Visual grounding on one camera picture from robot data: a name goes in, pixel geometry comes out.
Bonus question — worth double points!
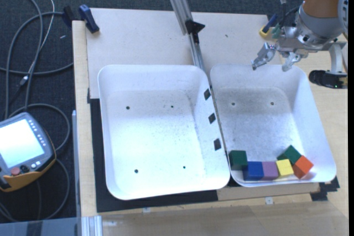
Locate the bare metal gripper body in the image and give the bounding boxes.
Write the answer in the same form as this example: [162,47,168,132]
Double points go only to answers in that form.
[275,26,339,58]

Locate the white plastic tray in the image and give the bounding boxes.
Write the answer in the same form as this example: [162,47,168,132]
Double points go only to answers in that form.
[209,64,338,188]
[97,64,231,201]

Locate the green cube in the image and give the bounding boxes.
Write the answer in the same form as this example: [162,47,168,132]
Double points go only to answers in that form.
[228,150,248,171]
[276,144,303,166]

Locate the orange cube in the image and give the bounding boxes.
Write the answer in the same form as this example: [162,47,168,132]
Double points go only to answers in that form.
[292,155,315,180]

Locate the yellow cube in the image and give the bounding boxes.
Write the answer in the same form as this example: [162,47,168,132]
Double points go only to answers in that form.
[275,159,295,177]

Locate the purple cube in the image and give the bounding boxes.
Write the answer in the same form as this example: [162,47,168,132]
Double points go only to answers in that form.
[261,161,279,181]

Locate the blue cube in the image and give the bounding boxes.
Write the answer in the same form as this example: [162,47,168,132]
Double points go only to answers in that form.
[242,161,264,182]

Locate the pale wood board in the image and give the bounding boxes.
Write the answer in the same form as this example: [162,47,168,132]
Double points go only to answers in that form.
[85,7,284,99]

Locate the black cylinder on white bracket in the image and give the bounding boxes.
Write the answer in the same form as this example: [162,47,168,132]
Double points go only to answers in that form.
[308,43,348,90]

